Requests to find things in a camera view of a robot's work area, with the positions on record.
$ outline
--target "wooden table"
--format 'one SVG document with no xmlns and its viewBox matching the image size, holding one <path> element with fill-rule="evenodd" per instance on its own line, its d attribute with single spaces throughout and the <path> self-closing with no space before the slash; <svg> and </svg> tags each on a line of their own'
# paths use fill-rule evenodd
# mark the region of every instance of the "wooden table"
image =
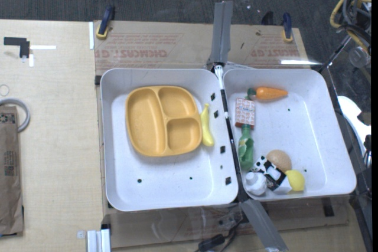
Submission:
<svg viewBox="0 0 378 252">
<path fill-rule="evenodd" d="M 18 47 L 0 45 L 0 84 L 9 87 L 7 97 L 20 98 L 31 112 L 19 136 L 24 232 L 0 239 L 0 251 L 85 251 L 85 239 L 78 235 L 98 230 L 104 215 L 89 23 L 0 20 L 0 30 L 4 37 L 27 38 L 31 45 L 56 46 L 35 50 L 30 67 L 19 58 Z M 284 231 L 282 237 L 290 251 L 364 251 L 354 211 L 347 211 L 348 224 Z M 121 250 L 193 251 L 196 246 Z M 256 235 L 238 237 L 229 251 L 247 247 L 264 251 Z"/>
</svg>

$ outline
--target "yellow cable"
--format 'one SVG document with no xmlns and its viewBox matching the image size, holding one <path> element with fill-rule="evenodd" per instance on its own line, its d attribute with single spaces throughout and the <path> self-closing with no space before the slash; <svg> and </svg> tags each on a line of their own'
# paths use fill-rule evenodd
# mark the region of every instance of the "yellow cable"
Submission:
<svg viewBox="0 0 378 252">
<path fill-rule="evenodd" d="M 332 13 L 331 13 L 331 17 L 330 17 L 330 24 L 334 27 L 334 28 L 338 28 L 341 26 L 341 24 L 338 24 L 335 22 L 335 16 L 338 12 L 338 10 L 341 8 L 342 4 L 343 4 L 344 0 L 340 0 L 337 5 L 335 6 L 335 8 L 333 9 Z"/>
<path fill-rule="evenodd" d="M 359 0 L 359 1 L 361 1 L 361 2 L 369 2 L 369 3 L 372 2 L 372 0 Z"/>
<path fill-rule="evenodd" d="M 354 40 L 355 43 L 357 43 L 367 54 L 369 54 L 366 45 L 363 44 L 361 39 L 359 39 L 359 37 L 356 36 L 354 32 L 347 30 L 347 33 Z"/>
</svg>

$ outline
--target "green bottle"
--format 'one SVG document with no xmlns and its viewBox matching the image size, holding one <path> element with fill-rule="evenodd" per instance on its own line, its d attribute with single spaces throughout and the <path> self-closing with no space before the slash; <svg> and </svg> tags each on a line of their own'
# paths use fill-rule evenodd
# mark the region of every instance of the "green bottle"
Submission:
<svg viewBox="0 0 378 252">
<path fill-rule="evenodd" d="M 242 136 L 239 139 L 238 154 L 240 167 L 249 170 L 253 165 L 253 140 L 250 136 L 250 125 L 242 125 Z"/>
</svg>

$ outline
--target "brown paper bag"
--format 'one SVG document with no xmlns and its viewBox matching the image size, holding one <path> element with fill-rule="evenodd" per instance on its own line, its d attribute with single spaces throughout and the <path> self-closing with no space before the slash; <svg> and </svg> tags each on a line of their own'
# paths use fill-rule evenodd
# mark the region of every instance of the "brown paper bag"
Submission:
<svg viewBox="0 0 378 252">
<path fill-rule="evenodd" d="M 0 106 L 0 234 L 24 227 L 19 167 L 18 121 L 15 106 Z"/>
</svg>

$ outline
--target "metal bracket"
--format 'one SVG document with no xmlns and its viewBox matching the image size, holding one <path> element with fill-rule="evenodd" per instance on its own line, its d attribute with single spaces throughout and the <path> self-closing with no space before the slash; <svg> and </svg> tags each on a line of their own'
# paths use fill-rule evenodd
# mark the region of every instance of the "metal bracket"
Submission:
<svg viewBox="0 0 378 252">
<path fill-rule="evenodd" d="M 207 60 L 207 65 L 221 64 L 227 62 L 228 53 L 231 49 L 230 30 L 232 18 L 232 1 L 222 1 L 215 4 L 213 43 L 211 54 Z"/>
</svg>

